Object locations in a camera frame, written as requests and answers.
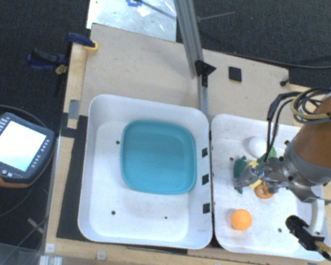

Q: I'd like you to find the teal plate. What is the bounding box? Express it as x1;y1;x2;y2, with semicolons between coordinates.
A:
112;114;205;201

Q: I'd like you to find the black cylinder on white bracket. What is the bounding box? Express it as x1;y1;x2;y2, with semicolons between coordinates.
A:
281;193;331;254

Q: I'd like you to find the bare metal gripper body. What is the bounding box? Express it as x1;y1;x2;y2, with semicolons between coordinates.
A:
259;155;321;202

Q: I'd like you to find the orange doughnut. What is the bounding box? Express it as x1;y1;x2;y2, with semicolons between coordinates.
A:
253;181;276;202

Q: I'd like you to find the pale wood board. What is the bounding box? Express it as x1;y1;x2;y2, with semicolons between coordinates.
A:
55;22;331;265

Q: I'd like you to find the white egg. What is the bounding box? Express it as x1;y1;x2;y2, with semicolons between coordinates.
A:
247;135;269;158

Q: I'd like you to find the white plastic tray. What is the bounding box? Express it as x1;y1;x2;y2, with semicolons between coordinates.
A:
67;90;234;262
190;111;331;265

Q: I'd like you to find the orange ball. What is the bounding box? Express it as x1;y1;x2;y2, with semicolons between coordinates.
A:
228;207;255;233

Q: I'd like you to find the green and yellow toy corn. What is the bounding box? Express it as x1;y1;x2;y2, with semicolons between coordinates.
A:
229;154;267;197

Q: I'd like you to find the black block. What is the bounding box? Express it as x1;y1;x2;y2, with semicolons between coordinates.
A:
227;66;245;83

